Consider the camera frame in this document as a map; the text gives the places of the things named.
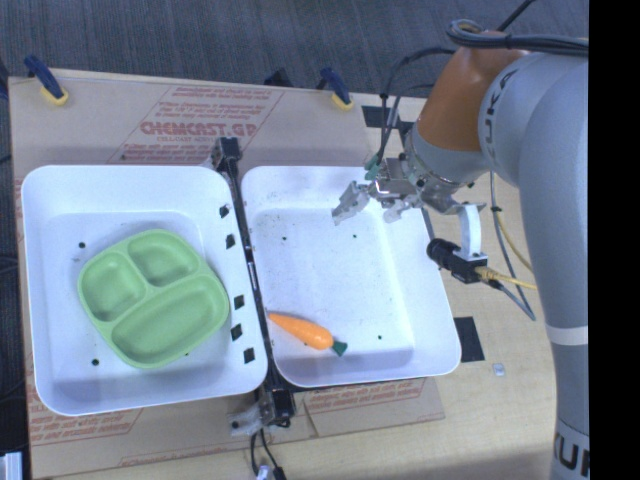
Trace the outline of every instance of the dark gray carpet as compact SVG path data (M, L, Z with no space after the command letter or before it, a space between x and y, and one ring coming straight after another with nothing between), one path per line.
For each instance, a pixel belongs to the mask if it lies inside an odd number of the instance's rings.
M34 54L51 67L261 84L285 68L315 87L331 66L355 92L379 93L390 67L427 46L453 47L447 24L500 25L524 0L0 0L0 57L26 75ZM537 0L514 34L589 35L589 0ZM394 94L433 82L446 58L404 71ZM0 100L0 159L10 153ZM16 254L11 161L0 164L0 255ZM0 398L22 379L17 274L0 260ZM0 453L26 442L24 386L0 402Z

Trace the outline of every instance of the toy carrot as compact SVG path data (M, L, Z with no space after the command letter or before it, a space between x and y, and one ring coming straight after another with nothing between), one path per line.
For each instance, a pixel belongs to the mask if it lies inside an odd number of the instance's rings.
M332 348L339 356L347 350L346 343L334 340L331 333L321 325L279 313L269 313L269 319L316 350Z

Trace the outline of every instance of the white tray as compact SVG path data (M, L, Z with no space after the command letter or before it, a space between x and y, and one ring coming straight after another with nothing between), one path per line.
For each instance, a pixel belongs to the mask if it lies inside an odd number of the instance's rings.
M242 181L265 310L309 319L348 343L342 357L269 321L274 360L313 388L443 375L460 342L420 212L386 224L372 201L335 226L331 209L364 169L257 167Z
M231 210L225 218L223 206ZM77 416L247 393L262 383L263 338L231 193L218 173L204 167L41 167L24 180L22 207L35 384L50 409ZM83 310L76 282L98 252L154 228L178 233L202 254L229 294L231 315L188 356L142 370L108 346ZM228 235L236 243L229 249ZM244 305L234 309L238 296ZM230 329L237 325L242 335L233 340ZM250 349L254 359L245 363Z

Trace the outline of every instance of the green tray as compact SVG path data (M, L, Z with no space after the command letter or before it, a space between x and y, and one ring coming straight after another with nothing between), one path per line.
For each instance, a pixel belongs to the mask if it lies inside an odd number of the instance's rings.
M179 235L154 229L91 258L78 278L84 309L125 362L158 368L222 327L229 298L218 276Z

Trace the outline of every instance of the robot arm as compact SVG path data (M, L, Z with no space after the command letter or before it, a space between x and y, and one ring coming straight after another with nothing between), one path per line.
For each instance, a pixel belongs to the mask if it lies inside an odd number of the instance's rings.
M338 224L376 199L387 222L424 207L463 218L453 195L480 175L494 171L519 188L556 371L554 480L590 474L587 93L586 56L462 47L404 137L404 153L375 166L369 185L353 183L333 211ZM428 250L436 261L437 245Z

